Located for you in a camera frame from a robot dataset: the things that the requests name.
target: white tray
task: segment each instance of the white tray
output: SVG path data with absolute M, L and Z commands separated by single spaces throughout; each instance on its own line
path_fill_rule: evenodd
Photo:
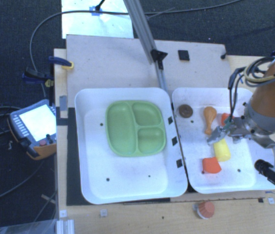
M 238 103 L 234 112 L 235 117 L 244 113 L 244 102 L 248 102 L 252 93 L 249 90 L 238 89 Z M 213 145 L 207 144 L 207 135 L 203 110 L 206 106 L 213 106 L 217 110 L 217 117 L 212 123 L 212 130 L 220 125 L 221 114 L 229 113 L 229 91 L 224 88 L 178 88 L 173 92 L 173 103 L 178 133 L 188 177 L 191 186 L 203 194 L 234 192 L 245 190 L 272 190 L 275 185 L 266 177 L 260 175 L 254 168 L 258 159 L 271 164 L 274 156 L 271 149 L 264 149 L 252 140 L 243 139 L 239 144 L 233 144 L 232 138 L 225 140 L 231 152 L 231 159 L 220 162 L 222 171 L 218 174 L 202 173 L 202 160 L 213 157 Z M 188 104 L 193 109 L 190 118 L 182 118 L 178 108 Z
M 145 100 L 162 113 L 167 144 L 156 155 L 121 157 L 109 147 L 105 112 L 118 100 Z M 182 195 L 187 189 L 179 143 L 168 94 L 159 88 L 84 89 L 75 98 L 81 191 L 93 204 Z

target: robotic arm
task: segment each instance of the robotic arm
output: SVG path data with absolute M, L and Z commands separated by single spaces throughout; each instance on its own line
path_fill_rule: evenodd
M 261 71 L 259 65 L 270 62 L 267 71 Z M 231 101 L 231 115 L 226 119 L 225 126 L 218 126 L 207 139 L 208 144 L 218 142 L 226 135 L 233 138 L 234 143 L 240 142 L 242 138 L 252 139 L 263 148 L 272 148 L 275 156 L 275 142 L 269 135 L 275 133 L 275 57 L 267 57 L 253 62 L 246 68 L 237 69 L 230 77 L 229 90 L 232 96 L 232 88 L 237 74 L 242 73 L 246 84 L 257 87 L 248 103 L 244 103 L 244 115 L 233 118 L 236 104 L 236 90 L 234 102 Z M 274 166 L 264 160 L 258 160 L 255 168 L 275 184 Z

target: green divided plate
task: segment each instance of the green divided plate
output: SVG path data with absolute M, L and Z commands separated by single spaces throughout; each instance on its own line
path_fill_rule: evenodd
M 107 108 L 105 118 L 108 144 L 120 156 L 153 155 L 166 145 L 161 111 L 150 102 L 114 102 Z

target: dark carpet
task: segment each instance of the dark carpet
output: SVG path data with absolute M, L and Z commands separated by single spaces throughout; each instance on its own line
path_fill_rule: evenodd
M 159 12 L 233 0 L 140 1 L 145 12 Z M 0 0 L 0 104 L 26 107 L 43 99 L 40 86 L 23 84 L 21 75 L 26 67 L 32 68 L 29 40 L 33 30 L 60 11 L 61 0 Z M 155 39 L 222 43 L 229 55 L 268 56 L 275 50 L 275 0 L 243 0 L 219 8 L 159 15 L 149 24 Z M 48 73 L 47 57 L 54 48 L 63 47 L 61 19 L 57 17 L 44 24 L 34 39 L 33 55 L 39 71 Z M 7 129 L 5 119 L 0 117 L 0 132 Z M 0 137 L 0 194 L 21 183 L 41 162 L 31 160 L 15 142 L 8 150 L 10 140 L 10 134 Z M 50 157 L 30 180 L 0 198 L 0 227 L 34 221 L 46 202 L 41 194 L 50 196 L 54 191 L 54 158 Z M 54 205 L 49 204 L 38 220 L 50 219 L 53 212 Z

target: wooden table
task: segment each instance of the wooden table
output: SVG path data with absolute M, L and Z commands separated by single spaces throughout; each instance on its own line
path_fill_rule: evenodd
M 55 50 L 56 56 L 65 56 L 66 50 Z M 231 69 L 245 66 L 258 57 L 227 56 Z M 67 73 L 55 66 L 56 105 L 59 97 L 67 94 Z M 67 117 L 65 111 L 61 117 Z M 90 206 L 66 205 L 67 168 L 67 126 L 57 127 L 57 184 L 59 211 L 66 210 L 67 217 L 75 221 L 75 233 L 82 234 L 258 234 L 275 233 L 275 191 L 265 193 L 263 203 L 258 199 L 215 200 L 216 211 L 209 220 L 203 220 L 193 211 L 195 202 L 174 202 L 158 204 L 110 204 Z M 100 210 L 108 211 L 107 217 L 100 217 Z

